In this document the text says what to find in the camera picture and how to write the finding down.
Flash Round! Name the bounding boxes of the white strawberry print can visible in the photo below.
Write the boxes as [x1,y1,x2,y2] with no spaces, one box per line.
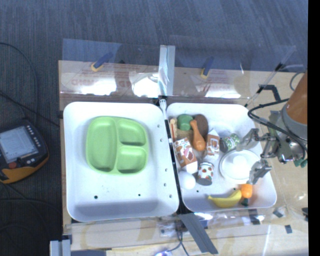
[196,161,215,187]

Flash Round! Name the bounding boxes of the thin black and white rod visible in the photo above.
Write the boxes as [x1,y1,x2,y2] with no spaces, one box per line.
[158,98,186,214]

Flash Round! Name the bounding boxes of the tan toy biscuit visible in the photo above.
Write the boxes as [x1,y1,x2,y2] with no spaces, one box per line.
[169,118,179,141]

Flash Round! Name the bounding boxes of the white bowl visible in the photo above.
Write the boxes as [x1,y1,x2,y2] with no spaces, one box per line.
[219,149,261,182]

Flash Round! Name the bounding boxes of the green toy pepper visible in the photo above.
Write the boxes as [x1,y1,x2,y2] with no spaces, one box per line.
[176,113,194,132]

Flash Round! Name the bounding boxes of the brown toy potato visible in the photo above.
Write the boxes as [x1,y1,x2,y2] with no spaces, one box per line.
[193,113,210,141]

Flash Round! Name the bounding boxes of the orange toy chicken drumstick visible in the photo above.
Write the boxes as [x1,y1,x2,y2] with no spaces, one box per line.
[189,119,207,152]

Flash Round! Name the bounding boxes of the white plastic tray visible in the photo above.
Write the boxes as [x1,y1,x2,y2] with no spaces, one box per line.
[165,102,278,214]
[62,101,180,223]

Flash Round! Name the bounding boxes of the green divided plate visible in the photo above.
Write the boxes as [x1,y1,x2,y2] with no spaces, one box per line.
[85,115,150,175]

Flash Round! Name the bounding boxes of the tan toy bread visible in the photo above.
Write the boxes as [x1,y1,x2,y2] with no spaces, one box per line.
[174,129,195,144]

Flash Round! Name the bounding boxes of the small white and orange carton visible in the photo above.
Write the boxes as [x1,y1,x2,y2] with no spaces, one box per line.
[205,129,221,161]

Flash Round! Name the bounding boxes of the orange carrot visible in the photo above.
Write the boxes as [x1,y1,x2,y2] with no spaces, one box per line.
[240,183,254,207]

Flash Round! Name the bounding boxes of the white egg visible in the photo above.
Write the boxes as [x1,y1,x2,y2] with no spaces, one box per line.
[178,170,197,190]

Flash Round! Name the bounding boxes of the green pea can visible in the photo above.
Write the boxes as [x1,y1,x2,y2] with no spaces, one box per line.
[219,133,241,154]

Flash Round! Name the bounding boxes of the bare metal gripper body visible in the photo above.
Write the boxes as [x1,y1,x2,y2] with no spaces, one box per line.
[259,131,308,165]

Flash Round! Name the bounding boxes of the brown cardboard board red print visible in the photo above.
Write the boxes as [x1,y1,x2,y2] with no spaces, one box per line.
[57,59,309,251]

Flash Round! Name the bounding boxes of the large white and orange carton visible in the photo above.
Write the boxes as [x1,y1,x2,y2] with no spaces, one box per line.
[172,137,199,175]

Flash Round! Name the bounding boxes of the yellow banana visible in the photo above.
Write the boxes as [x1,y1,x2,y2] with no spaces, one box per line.
[207,189,243,209]

